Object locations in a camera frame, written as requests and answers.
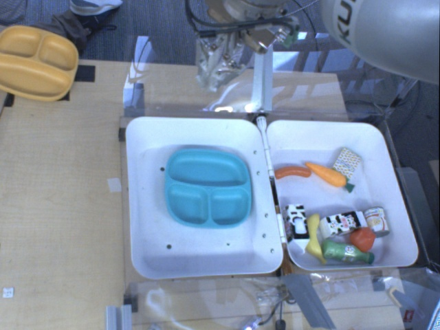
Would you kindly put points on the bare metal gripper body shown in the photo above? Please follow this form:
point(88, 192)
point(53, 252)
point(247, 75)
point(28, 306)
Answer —
point(247, 14)

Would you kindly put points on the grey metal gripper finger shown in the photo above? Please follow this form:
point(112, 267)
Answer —
point(234, 57)
point(210, 68)

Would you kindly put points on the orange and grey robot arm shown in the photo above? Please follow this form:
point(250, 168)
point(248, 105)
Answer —
point(385, 19)

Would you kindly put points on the blue divided plate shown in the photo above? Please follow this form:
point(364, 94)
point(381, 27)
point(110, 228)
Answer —
point(206, 170)

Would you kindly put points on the orange sausage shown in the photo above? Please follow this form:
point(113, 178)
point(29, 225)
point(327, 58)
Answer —
point(292, 172)

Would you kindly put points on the person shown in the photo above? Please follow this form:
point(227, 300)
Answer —
point(93, 7)

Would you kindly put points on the orange carrot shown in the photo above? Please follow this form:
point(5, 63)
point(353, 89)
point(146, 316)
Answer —
point(328, 175)

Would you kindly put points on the white patterned carton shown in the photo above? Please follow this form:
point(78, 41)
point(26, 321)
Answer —
point(348, 162)

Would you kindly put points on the small cow print carton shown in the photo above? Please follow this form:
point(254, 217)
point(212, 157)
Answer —
point(295, 218)

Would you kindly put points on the yellow divided plate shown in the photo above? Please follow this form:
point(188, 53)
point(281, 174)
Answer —
point(31, 74)

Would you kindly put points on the white plastic tray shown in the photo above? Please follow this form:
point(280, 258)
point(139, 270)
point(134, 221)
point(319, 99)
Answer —
point(206, 253)
point(378, 184)

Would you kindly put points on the yellow banana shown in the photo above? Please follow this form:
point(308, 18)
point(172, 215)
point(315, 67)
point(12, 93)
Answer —
point(313, 236)

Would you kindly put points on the long cow print carton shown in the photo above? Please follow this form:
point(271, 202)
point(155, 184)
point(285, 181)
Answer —
point(342, 222)

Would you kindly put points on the small white can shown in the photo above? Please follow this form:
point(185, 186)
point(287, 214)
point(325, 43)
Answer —
point(376, 222)

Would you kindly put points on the green bottle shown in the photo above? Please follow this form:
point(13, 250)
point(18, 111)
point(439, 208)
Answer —
point(340, 252)

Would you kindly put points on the red tomato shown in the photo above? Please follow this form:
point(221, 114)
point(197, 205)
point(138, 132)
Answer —
point(363, 239)

